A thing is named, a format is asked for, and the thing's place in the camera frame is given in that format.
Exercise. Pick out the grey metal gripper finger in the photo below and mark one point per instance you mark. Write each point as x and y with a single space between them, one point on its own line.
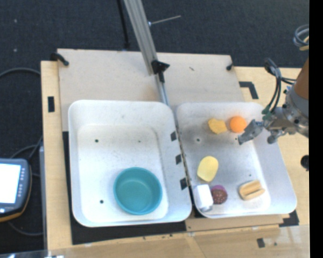
275 137
249 133

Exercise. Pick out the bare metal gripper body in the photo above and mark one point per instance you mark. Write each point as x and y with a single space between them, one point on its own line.
290 121

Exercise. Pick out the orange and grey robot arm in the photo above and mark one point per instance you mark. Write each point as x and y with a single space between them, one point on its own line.
302 85

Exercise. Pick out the orange ball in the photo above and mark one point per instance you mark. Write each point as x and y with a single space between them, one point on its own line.
238 124

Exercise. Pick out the yellow crisp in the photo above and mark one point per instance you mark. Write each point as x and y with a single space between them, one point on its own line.
217 126

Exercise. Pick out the white plastic tray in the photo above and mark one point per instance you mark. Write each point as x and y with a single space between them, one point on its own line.
97 171
274 176

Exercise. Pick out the yellow oval slice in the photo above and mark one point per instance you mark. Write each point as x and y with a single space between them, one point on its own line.
207 168

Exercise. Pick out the beige bread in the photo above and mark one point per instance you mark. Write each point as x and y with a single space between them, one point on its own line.
251 189

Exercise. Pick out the purple and brown doughnut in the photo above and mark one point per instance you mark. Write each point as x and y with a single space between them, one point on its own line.
219 195

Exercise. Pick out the thin black and white rod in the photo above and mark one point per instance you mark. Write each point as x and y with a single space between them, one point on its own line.
181 146

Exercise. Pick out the white carton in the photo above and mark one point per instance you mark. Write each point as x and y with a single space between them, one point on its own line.
203 197

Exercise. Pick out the teal bowl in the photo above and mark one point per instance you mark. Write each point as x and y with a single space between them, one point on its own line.
137 191

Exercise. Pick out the pale wood board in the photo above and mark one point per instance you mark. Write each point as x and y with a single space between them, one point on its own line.
110 77

